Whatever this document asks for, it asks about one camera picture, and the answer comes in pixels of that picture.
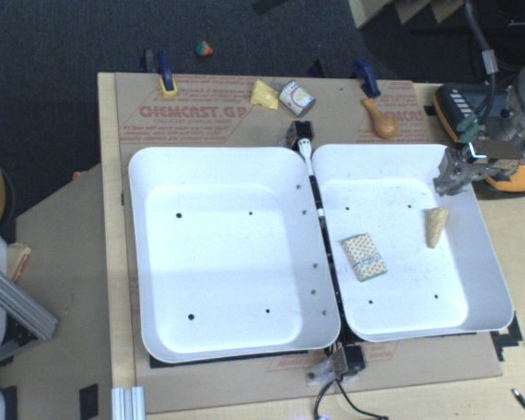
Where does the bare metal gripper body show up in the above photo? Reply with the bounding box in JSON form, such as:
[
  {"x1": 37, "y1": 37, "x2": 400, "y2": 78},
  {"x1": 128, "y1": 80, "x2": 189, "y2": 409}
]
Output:
[{"x1": 462, "y1": 139, "x2": 524, "y2": 179}]

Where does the brown chicken drumstick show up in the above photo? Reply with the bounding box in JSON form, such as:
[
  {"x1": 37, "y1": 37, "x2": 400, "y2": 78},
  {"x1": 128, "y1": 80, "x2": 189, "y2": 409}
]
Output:
[{"x1": 360, "y1": 97, "x2": 398, "y2": 140}]

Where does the brown cardboard board red print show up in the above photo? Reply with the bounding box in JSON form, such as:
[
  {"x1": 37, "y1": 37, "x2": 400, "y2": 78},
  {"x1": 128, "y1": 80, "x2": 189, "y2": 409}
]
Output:
[{"x1": 115, "y1": 73, "x2": 504, "y2": 415}]

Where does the white plastic tray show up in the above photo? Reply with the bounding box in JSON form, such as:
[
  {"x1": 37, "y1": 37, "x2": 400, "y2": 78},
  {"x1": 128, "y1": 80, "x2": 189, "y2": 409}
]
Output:
[
  {"x1": 310, "y1": 143, "x2": 515, "y2": 343},
  {"x1": 127, "y1": 145, "x2": 341, "y2": 364}
]

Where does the small white and yellow can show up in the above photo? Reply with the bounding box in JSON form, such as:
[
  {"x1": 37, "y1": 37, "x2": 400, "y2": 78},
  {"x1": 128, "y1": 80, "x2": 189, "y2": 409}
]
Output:
[{"x1": 278, "y1": 80, "x2": 316, "y2": 118}]

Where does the thin black and white rod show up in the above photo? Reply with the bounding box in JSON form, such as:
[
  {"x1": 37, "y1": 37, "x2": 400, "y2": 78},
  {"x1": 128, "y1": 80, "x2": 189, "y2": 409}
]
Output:
[{"x1": 297, "y1": 139, "x2": 347, "y2": 346}]

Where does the yellow cheese wedge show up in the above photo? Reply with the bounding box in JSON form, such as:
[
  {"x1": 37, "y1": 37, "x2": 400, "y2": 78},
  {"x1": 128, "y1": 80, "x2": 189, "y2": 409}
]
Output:
[{"x1": 249, "y1": 79, "x2": 280, "y2": 111}]

